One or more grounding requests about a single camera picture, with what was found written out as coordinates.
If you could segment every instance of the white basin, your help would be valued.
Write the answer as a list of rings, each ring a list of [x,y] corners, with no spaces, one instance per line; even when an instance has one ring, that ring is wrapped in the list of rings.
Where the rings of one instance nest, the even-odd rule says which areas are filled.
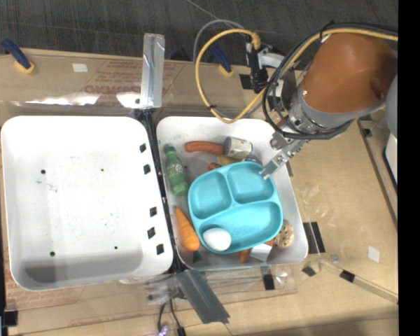
[[[1,129],[10,270],[37,291],[159,275],[173,253],[148,136],[128,117]]]

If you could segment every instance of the plastic bottle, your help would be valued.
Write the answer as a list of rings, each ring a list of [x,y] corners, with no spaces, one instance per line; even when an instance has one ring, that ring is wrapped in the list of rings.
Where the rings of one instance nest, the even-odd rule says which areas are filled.
[[[165,147],[167,155],[167,178],[173,194],[177,197],[186,195],[188,192],[188,183],[185,178],[183,166],[176,155],[176,149],[173,146]]]

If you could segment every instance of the wire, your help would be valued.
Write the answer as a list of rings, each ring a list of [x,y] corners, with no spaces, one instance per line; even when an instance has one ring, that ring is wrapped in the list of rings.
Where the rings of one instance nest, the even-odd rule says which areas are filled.
[[[212,20],[212,21],[210,21],[210,22],[208,22],[208,23],[206,23],[200,30],[199,30],[199,32],[197,33],[197,35],[196,35],[196,39],[195,39],[195,44],[194,44],[194,46],[193,46],[193,61],[195,62],[196,61],[196,56],[197,56],[197,46],[198,46],[198,43],[199,43],[199,39],[200,39],[200,37],[201,37],[201,35],[202,35],[202,33],[205,31],[205,29],[207,29],[207,28],[209,28],[210,26],[212,26],[212,25],[216,25],[216,24],[226,24],[226,25],[228,25],[229,27],[237,27],[237,28],[239,28],[239,29],[244,29],[244,27],[242,26],[242,25],[240,25],[240,24],[238,24],[237,22],[235,22],[235,21],[231,21],[231,20],[224,20],[224,19],[217,19],[217,20]],[[214,104],[212,104],[211,102],[210,102],[210,99],[208,98],[208,96],[205,94],[205,92],[204,91],[202,91],[202,93],[203,93],[203,95],[204,95],[204,98],[209,102],[209,104],[210,105],[214,105]],[[257,110],[258,110],[258,108],[260,108],[261,107],[261,103],[258,103],[257,104],[257,106],[255,106],[251,111],[249,111],[248,113],[246,113],[245,115],[244,115],[244,117],[245,118],[247,118],[247,117],[249,117],[250,115],[252,115],[254,112],[256,112]],[[221,116],[221,117],[223,117],[223,118],[227,118],[227,119],[231,119],[231,117],[229,116],[229,115],[226,115],[224,112],[221,112],[221,111],[217,111],[217,113]]]
[[[276,71],[273,73],[272,77],[269,79],[269,83],[267,87],[261,92],[262,93],[262,110],[263,114],[265,115],[266,121],[273,126],[273,128],[281,133],[285,138],[292,138],[292,139],[330,139],[334,136],[337,136],[340,133],[343,133],[348,126],[353,122],[353,120],[347,121],[340,127],[330,130],[329,132],[319,132],[315,134],[311,133],[290,133],[283,131],[279,128],[276,123],[270,118],[269,113],[266,109],[266,99],[269,95],[270,88],[275,86],[283,75],[283,73],[292,68],[294,62],[301,56],[301,54],[315,41],[319,39],[323,39],[325,36],[331,34],[341,34],[341,33],[349,33],[349,34],[362,34],[367,36],[376,37],[379,39],[386,39],[390,41],[398,41],[398,30],[392,27],[383,27],[379,25],[373,24],[358,24],[358,23],[345,23],[345,24],[329,24],[326,25],[321,31],[318,31],[308,38],[306,38],[303,42],[299,43],[287,56],[285,59],[282,60],[279,67],[277,67]],[[272,90],[272,97],[273,101],[277,98],[275,95],[275,88]],[[286,119],[279,114],[282,121],[286,123]]]
[[[207,29],[211,25],[215,25],[215,24],[226,24],[226,25],[229,25],[230,27],[237,27],[239,29],[244,29],[243,26],[241,26],[237,22],[231,21],[231,20],[218,19],[218,20],[212,20],[212,21],[206,23],[203,27],[201,27],[201,29],[199,30],[199,32],[197,33],[196,38],[195,38],[195,44],[193,46],[193,61],[194,62],[196,61],[197,44],[199,42],[199,39],[200,39],[202,33],[205,31],[205,29]]]
[[[205,95],[205,93],[202,89],[200,76],[199,76],[200,62],[201,62],[202,56],[205,53],[205,51],[207,50],[207,48],[209,48],[209,46],[213,42],[215,42],[216,40],[218,40],[221,37],[226,36],[228,34],[247,34],[252,38],[252,44],[253,44],[253,46],[256,50],[259,49],[260,46],[261,46],[260,37],[255,32],[252,32],[252,31],[249,31],[249,30],[246,30],[246,29],[229,29],[229,30],[225,30],[223,32],[220,32],[219,34],[210,38],[210,40],[208,40],[206,42],[206,44],[200,50],[199,55],[197,56],[196,61],[195,61],[195,78],[196,78],[196,85],[197,85],[198,92],[201,95],[202,101],[207,106],[207,108],[210,110],[210,112],[215,117],[217,117],[217,119],[219,119],[221,122],[234,123],[234,122],[237,122],[240,118],[243,118],[249,112],[249,110],[251,110],[254,107],[254,105],[258,101],[260,101],[260,99],[263,95],[264,89],[261,90],[260,93],[258,93],[255,96],[255,98],[243,109],[243,111],[241,111],[241,113],[239,115],[237,115],[235,118],[232,118],[232,119],[221,115],[221,113],[219,113],[218,110],[216,110],[215,106],[213,104],[211,104],[209,102],[209,100],[207,99],[207,97],[206,97],[206,95]]]
[[[167,306],[168,301],[164,302],[162,304],[162,306],[160,306],[160,311],[159,311],[159,319],[157,320],[157,329],[160,331],[162,330],[162,315],[163,315],[163,311],[165,310],[165,307]],[[179,320],[177,319],[176,313],[174,312],[174,308],[173,308],[173,298],[171,297],[169,299],[169,307],[171,308],[171,314],[174,317],[174,320],[176,322],[177,328],[178,329],[182,329],[181,324],[179,323]]]

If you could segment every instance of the sausage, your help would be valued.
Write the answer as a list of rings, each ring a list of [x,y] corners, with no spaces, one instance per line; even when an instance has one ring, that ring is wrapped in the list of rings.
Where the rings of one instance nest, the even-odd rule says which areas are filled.
[[[222,145],[205,141],[188,142],[185,145],[185,150],[189,153],[208,152],[214,155],[222,155],[224,153]]]

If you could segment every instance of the blue divided tray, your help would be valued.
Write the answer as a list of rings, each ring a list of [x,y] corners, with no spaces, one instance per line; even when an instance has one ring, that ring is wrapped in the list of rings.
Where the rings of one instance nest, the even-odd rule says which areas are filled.
[[[283,224],[283,211],[272,178],[263,179],[263,166],[237,162],[197,177],[188,191],[188,206],[202,245],[217,254],[252,248],[275,237]],[[202,234],[211,228],[230,233],[229,249],[215,251]]]

